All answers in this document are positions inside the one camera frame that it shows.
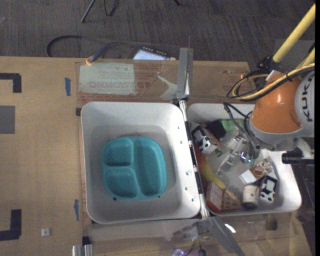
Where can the black packet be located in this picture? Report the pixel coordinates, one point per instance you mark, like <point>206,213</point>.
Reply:
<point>216,128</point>

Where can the white plastic tray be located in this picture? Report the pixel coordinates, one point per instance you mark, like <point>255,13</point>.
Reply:
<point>130,117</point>
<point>287,190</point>

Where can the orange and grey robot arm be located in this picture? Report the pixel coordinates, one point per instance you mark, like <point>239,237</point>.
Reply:
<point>275,107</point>

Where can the teal divided plate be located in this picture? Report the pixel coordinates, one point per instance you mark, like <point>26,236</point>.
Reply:
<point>135,167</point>

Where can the black cylinder on white bracket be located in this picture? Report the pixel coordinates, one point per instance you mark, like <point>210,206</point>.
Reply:
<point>297,153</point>

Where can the white can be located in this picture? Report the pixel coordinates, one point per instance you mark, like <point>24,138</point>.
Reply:
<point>250,196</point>

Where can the black and white cow carton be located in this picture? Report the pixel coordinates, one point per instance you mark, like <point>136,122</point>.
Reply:
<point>203,140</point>
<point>268,187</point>

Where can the brown cardboard board, red print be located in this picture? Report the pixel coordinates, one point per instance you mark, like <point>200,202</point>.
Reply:
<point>155,82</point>

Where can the white and brown carton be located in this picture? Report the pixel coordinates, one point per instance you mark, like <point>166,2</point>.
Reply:
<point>256,172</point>

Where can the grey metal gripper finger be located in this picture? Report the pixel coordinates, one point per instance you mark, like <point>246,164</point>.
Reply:
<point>226,165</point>
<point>244,157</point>

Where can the red and orange carton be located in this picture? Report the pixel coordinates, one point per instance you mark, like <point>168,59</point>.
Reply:
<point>213,197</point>

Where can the yellow banana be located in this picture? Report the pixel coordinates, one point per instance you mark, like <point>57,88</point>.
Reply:
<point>212,175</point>

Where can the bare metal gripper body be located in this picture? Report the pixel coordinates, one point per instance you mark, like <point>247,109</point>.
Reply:
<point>239,145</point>

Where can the pizza slice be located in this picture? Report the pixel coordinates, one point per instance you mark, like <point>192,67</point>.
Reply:
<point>231,200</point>

